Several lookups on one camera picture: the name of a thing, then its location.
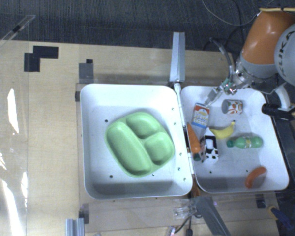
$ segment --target green bottle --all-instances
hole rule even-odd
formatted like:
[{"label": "green bottle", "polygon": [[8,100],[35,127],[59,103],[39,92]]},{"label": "green bottle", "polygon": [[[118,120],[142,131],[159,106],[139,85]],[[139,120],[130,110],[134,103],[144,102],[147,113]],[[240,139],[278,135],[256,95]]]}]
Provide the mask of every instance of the green bottle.
[{"label": "green bottle", "polygon": [[259,148],[261,147],[263,141],[259,136],[253,137],[239,137],[236,140],[228,140],[226,145],[227,147],[238,147],[238,148]]}]

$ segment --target green plate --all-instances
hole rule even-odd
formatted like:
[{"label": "green plate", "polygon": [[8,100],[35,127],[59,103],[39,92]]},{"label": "green plate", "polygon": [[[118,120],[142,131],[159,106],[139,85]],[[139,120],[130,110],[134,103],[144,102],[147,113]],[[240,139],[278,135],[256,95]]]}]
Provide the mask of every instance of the green plate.
[{"label": "green plate", "polygon": [[172,139],[154,116],[127,115],[110,124],[105,142],[120,167],[132,177],[144,177],[164,166],[174,155]]}]

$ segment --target glass panel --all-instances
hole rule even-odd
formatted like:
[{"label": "glass panel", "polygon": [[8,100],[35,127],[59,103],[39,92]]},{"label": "glass panel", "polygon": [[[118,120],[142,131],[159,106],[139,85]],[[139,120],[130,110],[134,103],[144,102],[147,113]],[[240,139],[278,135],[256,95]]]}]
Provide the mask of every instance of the glass panel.
[{"label": "glass panel", "polygon": [[[26,235],[29,75],[24,53],[29,52],[31,19],[0,15],[9,29],[0,29],[0,38],[6,36],[0,41],[0,235]],[[16,35],[27,41],[11,40]]]}]

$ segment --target bottle label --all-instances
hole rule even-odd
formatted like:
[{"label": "bottle label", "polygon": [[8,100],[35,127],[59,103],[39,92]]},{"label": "bottle label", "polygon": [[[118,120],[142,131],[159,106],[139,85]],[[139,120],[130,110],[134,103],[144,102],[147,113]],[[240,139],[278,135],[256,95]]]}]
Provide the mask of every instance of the bottle label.
[{"label": "bottle label", "polygon": [[252,147],[252,143],[249,137],[244,137],[246,140],[246,144],[245,144],[245,148],[251,148]]}]

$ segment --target toy banana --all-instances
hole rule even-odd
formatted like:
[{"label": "toy banana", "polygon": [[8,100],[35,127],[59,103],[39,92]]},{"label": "toy banana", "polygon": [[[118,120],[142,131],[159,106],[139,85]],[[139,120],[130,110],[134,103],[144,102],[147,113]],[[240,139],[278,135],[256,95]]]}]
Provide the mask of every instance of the toy banana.
[{"label": "toy banana", "polygon": [[234,125],[235,121],[232,121],[231,125],[222,130],[210,128],[210,131],[215,135],[217,139],[224,139],[229,137],[234,132]]}]

